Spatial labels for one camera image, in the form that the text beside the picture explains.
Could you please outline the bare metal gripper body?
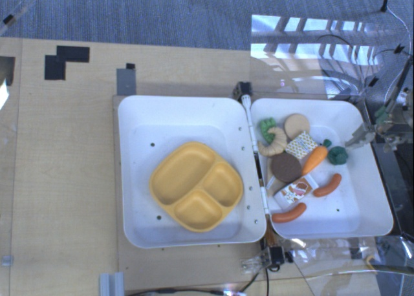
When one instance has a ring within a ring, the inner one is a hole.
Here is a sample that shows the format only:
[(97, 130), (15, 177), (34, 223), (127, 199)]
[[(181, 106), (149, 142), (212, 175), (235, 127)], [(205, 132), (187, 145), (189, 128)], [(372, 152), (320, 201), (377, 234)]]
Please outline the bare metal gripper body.
[(413, 144), (413, 91), (404, 89), (375, 112), (375, 131), (384, 142), (384, 151)]

